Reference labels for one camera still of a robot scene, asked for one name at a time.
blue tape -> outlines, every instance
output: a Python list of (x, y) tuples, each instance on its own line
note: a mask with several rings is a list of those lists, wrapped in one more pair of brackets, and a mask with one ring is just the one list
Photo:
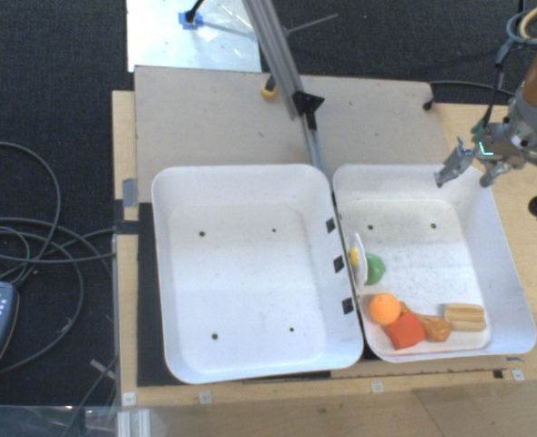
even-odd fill
[(193, 24), (190, 24), (188, 21), (186, 21), (186, 13), (187, 11), (177, 14), (177, 19), (184, 29), (198, 29), (204, 25), (204, 17), (200, 13), (196, 12)]

black floor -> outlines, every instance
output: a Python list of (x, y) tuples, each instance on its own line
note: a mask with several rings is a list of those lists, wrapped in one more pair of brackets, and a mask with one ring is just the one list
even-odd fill
[[(301, 73), (489, 84), (505, 23), (518, 7), (518, 0), (274, 2), (288, 28), (339, 13), (291, 35)], [(60, 224), (79, 234), (114, 224), (110, 93), (133, 86), (126, 46), (126, 0), (0, 0), (0, 141), (29, 147), (47, 161), (62, 189)], [(511, 57), (504, 87), (518, 86), (531, 58)], [(486, 102), (488, 95), (444, 87), (437, 98)], [(35, 161), (0, 148), (0, 217), (48, 221), (53, 193)], [(94, 242), (110, 250), (109, 236)], [(0, 239), (0, 251), (20, 255), (21, 247)], [(0, 263), (0, 272), (5, 267)], [(110, 278), (96, 262), (80, 267), (86, 286), (80, 319), (46, 355), (0, 375), (0, 403), (76, 403), (97, 377), (89, 362), (113, 358)], [(40, 350), (67, 325), (76, 308), (76, 274), (70, 266), (39, 267), (21, 295), (0, 369)], [(90, 402), (102, 404), (111, 390), (105, 381)]]

white tray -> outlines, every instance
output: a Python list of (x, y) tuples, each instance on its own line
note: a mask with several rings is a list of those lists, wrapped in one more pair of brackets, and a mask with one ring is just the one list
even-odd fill
[(165, 357), (176, 377), (325, 371), (360, 358), (323, 174), (307, 165), (168, 168), (152, 199)]
[(433, 172), (440, 168), (347, 165), (335, 173), (346, 244), (360, 234), (365, 251), (387, 269), (377, 285), (358, 287), (360, 304), (367, 308), (382, 291), (421, 314), (440, 315), (446, 303), (476, 303), (485, 308), (488, 328), (395, 351), (362, 309), (368, 344), (391, 362), (526, 352), (535, 344), (535, 324), (491, 190), (480, 187), (475, 168), (437, 188)]

orange ball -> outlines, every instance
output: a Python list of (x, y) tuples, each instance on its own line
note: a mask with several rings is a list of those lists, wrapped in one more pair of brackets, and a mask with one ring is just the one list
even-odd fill
[(378, 293), (370, 301), (370, 316), (381, 325), (389, 325), (400, 316), (400, 302), (394, 295)]

black clamp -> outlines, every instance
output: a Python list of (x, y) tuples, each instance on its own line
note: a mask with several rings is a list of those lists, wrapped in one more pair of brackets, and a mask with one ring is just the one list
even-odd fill
[(293, 102), (297, 108), (299, 115), (305, 115), (307, 118), (307, 126), (312, 131), (317, 131), (317, 121), (315, 121), (315, 112), (321, 104), (325, 102), (323, 97), (313, 96), (306, 92), (297, 91), (293, 94)]

